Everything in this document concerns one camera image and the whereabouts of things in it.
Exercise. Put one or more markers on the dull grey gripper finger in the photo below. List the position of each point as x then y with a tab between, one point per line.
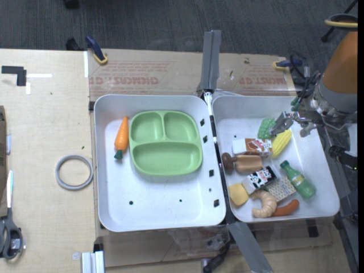
280	127
285	115

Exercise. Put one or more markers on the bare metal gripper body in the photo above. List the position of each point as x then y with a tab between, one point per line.
311	118

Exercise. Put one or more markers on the yellow corn cob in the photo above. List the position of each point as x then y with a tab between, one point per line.
281	142

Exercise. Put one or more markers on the green bumpy toy vegetable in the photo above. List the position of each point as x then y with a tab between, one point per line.
264	128

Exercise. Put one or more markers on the brown and white carton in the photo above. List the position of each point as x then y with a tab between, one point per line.
250	146

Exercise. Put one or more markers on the white plastic tray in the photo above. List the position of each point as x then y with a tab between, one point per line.
159	200
318	163

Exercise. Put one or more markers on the hot dog in tan bun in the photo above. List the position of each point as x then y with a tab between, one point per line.
247	163

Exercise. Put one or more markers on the cow print milk carton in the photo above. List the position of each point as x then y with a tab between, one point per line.
260	179

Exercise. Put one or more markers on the green plastic bottle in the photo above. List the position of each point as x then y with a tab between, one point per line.
301	182

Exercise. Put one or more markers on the thin black and white rod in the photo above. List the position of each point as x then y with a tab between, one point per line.
211	118

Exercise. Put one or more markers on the tan croissant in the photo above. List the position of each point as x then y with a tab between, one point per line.
266	203

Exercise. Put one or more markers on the yellow cheese slice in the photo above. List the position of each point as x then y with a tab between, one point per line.
238	194

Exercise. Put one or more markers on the orange sausage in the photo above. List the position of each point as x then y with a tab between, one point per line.
287	207

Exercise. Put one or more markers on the green divided plate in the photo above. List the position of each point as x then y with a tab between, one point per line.
166	155

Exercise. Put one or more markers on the brown cardboard board red print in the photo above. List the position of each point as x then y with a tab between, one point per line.
142	78

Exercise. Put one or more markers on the orange carrot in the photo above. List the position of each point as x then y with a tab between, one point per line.
122	135

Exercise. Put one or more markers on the grey tape roll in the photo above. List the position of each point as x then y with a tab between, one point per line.
58	175

